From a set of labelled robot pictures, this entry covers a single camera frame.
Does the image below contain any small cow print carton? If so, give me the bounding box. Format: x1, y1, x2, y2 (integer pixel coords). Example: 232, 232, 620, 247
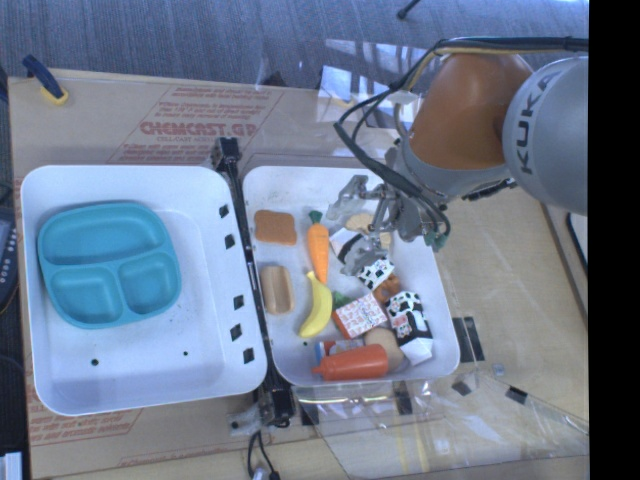
356, 256, 396, 291

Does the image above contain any orange toast slice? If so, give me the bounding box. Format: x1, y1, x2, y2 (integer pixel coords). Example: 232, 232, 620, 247
253, 209, 299, 247

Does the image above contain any black block with wires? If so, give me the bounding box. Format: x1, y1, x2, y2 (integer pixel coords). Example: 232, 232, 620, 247
209, 136, 243, 170
255, 385, 297, 428

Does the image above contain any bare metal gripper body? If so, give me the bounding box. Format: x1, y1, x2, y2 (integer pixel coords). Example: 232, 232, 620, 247
368, 182, 451, 245

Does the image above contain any orange sauce bottle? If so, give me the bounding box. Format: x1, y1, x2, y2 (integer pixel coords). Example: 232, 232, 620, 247
311, 343, 390, 383

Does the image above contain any red and white carton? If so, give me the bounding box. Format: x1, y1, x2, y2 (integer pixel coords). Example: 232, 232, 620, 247
331, 292, 389, 341

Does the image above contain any orange carrot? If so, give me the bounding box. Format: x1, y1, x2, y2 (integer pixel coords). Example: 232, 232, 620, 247
306, 210, 331, 286

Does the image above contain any white plastic tray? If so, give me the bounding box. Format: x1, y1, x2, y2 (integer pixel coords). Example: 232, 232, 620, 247
19, 164, 268, 417
242, 164, 462, 389

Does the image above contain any blue red white can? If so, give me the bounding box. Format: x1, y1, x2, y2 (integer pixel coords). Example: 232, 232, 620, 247
314, 339, 352, 365

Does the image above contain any beige round biscuit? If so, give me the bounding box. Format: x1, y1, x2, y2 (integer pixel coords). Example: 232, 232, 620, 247
344, 212, 393, 249

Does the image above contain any yellow banana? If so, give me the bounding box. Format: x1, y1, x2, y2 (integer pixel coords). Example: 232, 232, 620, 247
298, 270, 334, 340

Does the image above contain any sausage in beige bun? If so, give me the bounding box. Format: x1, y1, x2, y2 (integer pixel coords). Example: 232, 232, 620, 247
258, 264, 296, 316

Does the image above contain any blue divided plate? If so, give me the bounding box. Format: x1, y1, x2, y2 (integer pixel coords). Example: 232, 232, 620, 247
36, 200, 183, 331

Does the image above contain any thin black rod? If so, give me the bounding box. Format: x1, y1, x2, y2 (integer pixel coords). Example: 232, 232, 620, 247
225, 160, 282, 394

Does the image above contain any brown cardboard board red print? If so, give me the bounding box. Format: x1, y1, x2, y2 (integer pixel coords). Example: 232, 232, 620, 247
7, 67, 590, 480

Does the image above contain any black and white carton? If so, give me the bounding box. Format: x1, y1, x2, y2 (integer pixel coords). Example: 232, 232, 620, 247
328, 227, 367, 265

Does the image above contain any tall cow print carton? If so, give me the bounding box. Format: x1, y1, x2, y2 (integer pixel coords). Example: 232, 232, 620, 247
384, 290, 435, 367

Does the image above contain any brown pretzel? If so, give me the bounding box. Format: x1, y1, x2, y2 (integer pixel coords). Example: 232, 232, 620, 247
372, 273, 402, 304

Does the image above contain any beige bread roll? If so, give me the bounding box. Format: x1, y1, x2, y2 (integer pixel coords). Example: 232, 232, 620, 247
362, 326, 406, 372

